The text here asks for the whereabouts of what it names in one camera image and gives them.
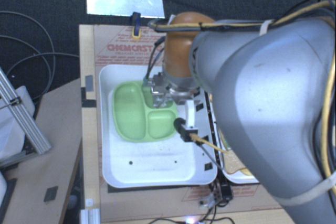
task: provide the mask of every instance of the brown cylindrical cap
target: brown cylindrical cap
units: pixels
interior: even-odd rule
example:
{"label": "brown cylindrical cap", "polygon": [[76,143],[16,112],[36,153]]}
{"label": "brown cylindrical cap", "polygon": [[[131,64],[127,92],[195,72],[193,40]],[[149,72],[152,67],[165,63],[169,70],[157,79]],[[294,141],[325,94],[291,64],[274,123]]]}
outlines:
{"label": "brown cylindrical cap", "polygon": [[[171,24],[212,23],[210,17],[196,12],[178,14]],[[188,58],[190,46],[199,31],[168,32],[164,45],[164,68],[172,76],[191,77]]]}

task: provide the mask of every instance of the green divided plate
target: green divided plate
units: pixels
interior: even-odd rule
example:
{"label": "green divided plate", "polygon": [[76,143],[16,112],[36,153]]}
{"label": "green divided plate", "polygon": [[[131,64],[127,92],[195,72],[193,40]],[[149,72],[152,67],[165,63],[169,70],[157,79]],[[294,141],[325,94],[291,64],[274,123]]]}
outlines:
{"label": "green divided plate", "polygon": [[114,89],[112,112],[118,134],[128,141],[159,141],[176,132],[175,103],[154,108],[150,88],[142,87],[142,81],[124,82]]}

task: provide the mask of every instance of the blue clamp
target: blue clamp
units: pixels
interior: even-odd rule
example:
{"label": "blue clamp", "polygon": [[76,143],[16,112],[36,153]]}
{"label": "blue clamp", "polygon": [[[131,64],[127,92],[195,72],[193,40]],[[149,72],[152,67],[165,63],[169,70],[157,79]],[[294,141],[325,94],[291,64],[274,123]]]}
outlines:
{"label": "blue clamp", "polygon": [[132,16],[130,17],[130,25],[134,26],[132,30],[132,37],[134,39],[139,39],[141,37],[140,22],[141,13],[133,12]]}

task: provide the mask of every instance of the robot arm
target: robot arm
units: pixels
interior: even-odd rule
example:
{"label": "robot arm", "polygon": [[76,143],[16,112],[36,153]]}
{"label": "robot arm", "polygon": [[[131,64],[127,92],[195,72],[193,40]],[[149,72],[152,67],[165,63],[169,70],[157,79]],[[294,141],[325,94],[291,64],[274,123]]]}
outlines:
{"label": "robot arm", "polygon": [[[169,45],[167,35],[166,52]],[[262,36],[253,30],[202,31],[190,45],[191,75],[182,72],[182,80],[196,82],[189,84],[193,90],[200,86],[213,95],[216,120],[229,145],[295,223],[336,222],[333,198],[326,191],[302,204],[283,202],[324,179],[312,141],[313,134],[320,134],[334,45],[334,28],[320,18],[294,20]],[[183,69],[180,61],[175,65],[165,56],[168,95],[184,91],[191,96],[191,87],[170,72]]]}

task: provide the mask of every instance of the white tray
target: white tray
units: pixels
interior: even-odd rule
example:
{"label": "white tray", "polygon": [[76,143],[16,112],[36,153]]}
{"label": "white tray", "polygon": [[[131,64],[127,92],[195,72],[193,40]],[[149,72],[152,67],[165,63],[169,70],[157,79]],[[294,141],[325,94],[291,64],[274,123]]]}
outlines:
{"label": "white tray", "polygon": [[[193,142],[183,142],[178,133],[167,140],[143,143],[126,141],[117,133],[111,109],[113,89],[122,82],[142,80],[146,69],[109,65],[100,71],[102,171],[106,182],[117,188],[211,183],[217,175],[216,166],[205,170],[211,160]],[[159,71],[161,67],[154,67],[152,74]],[[198,134],[209,135],[212,142],[204,92],[197,98],[204,103],[204,108],[196,112]],[[177,112],[185,117],[184,106],[177,106]],[[215,158],[213,149],[205,147]]]}

